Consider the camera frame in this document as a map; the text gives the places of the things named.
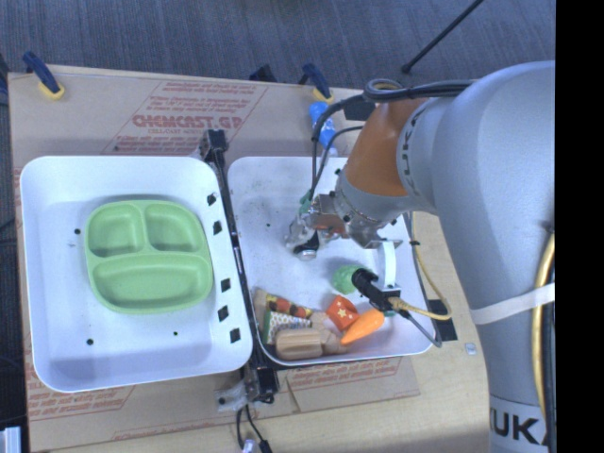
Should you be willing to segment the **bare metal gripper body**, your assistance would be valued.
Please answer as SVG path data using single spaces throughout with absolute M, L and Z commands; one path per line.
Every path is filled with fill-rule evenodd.
M 393 243 L 394 247 L 403 243 L 402 236 L 387 238 L 379 234 L 388 222 L 360 213 L 336 193 L 316 195 L 300 213 L 300 225 L 302 243 L 308 243 L 314 237 L 318 243 L 348 239 L 363 249 L 375 249 L 387 242 Z

